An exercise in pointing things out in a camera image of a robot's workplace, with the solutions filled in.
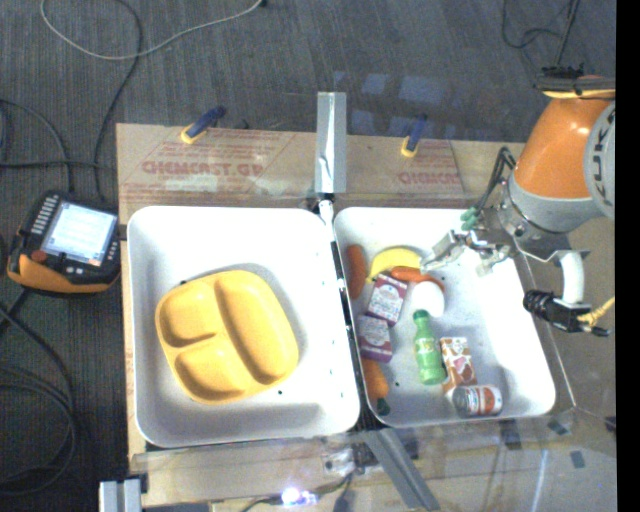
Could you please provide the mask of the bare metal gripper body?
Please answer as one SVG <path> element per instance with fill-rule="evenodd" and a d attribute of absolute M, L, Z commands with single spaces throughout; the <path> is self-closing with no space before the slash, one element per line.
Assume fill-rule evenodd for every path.
<path fill-rule="evenodd" d="M 511 256 L 521 253 L 541 262 L 559 262 L 569 253 L 582 259 L 590 250 L 574 249 L 566 233 L 538 227 L 508 201 L 466 211 L 466 246 L 477 252 L 497 246 L 510 246 Z"/>

